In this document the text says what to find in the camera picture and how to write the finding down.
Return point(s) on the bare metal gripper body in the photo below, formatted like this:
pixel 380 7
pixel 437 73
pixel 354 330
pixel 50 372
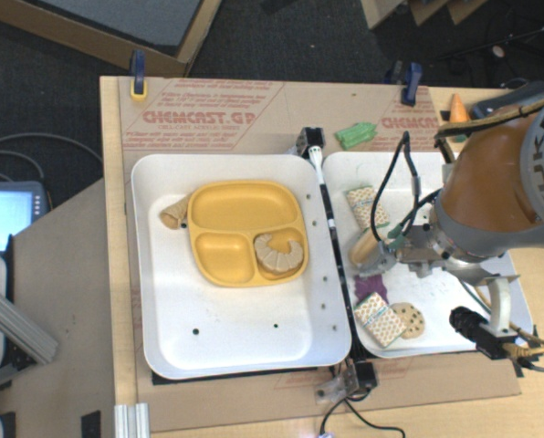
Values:
pixel 420 251

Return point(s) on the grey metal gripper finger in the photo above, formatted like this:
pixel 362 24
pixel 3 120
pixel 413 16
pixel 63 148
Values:
pixel 387 249
pixel 376 265

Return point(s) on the tan toy bread roll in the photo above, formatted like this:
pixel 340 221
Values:
pixel 362 247

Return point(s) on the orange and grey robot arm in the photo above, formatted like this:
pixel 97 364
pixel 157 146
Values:
pixel 491 176

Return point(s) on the purple grapes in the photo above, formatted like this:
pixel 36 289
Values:
pixel 370 286

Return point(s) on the white plastic tray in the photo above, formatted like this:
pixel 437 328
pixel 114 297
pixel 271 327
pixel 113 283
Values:
pixel 436 299
pixel 235 326

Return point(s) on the white patterned cracker packet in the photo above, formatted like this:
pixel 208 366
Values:
pixel 363 203
pixel 379 320

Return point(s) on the thin black and white rod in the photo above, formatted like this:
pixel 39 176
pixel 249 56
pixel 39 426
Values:
pixel 331 219

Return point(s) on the chocolate chip biscuit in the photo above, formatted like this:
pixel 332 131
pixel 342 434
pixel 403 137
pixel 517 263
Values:
pixel 412 321

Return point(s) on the tan toy croissant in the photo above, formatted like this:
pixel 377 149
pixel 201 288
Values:
pixel 274 260

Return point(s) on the green toy pea pods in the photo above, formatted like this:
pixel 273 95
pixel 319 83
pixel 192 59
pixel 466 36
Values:
pixel 354 136

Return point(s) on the orange carrot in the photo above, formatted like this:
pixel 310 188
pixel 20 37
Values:
pixel 458 110

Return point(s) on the yellow divided plate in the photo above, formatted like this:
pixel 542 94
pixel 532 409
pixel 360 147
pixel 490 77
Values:
pixel 240 208

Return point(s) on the tan toy cone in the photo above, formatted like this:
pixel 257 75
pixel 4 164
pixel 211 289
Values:
pixel 174 215

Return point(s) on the brown cardboard board red print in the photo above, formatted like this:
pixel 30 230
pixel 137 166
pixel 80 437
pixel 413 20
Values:
pixel 208 107

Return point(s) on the black cylinder on white bracket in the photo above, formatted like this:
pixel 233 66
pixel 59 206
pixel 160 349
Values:
pixel 479 329

